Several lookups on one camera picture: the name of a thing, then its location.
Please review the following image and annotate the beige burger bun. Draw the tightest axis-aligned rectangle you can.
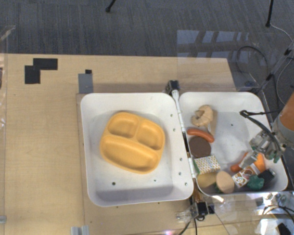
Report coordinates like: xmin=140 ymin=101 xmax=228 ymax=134
xmin=215 ymin=170 xmax=236 ymax=195

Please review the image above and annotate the orange bottle with brown label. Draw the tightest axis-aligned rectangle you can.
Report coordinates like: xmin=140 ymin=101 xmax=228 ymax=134
xmin=230 ymin=153 xmax=267 ymax=188

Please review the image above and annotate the green broccoli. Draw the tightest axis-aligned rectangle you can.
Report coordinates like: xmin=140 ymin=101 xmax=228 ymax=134
xmin=246 ymin=174 xmax=266 ymax=192

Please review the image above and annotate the orange carrot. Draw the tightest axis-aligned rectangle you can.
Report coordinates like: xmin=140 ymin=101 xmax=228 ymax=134
xmin=230 ymin=152 xmax=250 ymax=173

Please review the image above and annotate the pale yellow potato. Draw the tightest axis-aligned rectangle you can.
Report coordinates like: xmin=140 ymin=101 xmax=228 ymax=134
xmin=196 ymin=171 xmax=219 ymax=189

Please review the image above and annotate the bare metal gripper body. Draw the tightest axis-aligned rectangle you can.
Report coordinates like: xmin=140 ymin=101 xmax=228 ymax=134
xmin=248 ymin=130 xmax=282 ymax=160

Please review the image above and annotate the brown round biscuit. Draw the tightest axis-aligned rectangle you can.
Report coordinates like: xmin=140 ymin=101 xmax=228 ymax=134
xmin=188 ymin=135 xmax=212 ymax=159

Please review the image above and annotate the white plastic tray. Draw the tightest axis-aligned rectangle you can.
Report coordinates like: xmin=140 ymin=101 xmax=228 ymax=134
xmin=179 ymin=88 xmax=290 ymax=197
xmin=79 ymin=89 xmax=195 ymax=209

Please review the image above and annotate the orange divided plate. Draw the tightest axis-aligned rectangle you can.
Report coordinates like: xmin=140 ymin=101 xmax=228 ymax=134
xmin=98 ymin=110 xmax=167 ymax=176

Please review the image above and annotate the orange-red sausage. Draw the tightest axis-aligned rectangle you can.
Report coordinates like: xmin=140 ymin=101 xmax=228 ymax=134
xmin=186 ymin=127 xmax=215 ymax=144

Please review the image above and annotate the black block with thin wires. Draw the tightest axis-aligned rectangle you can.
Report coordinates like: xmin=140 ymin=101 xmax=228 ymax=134
xmin=196 ymin=200 xmax=216 ymax=221
xmin=167 ymin=80 xmax=180 ymax=91

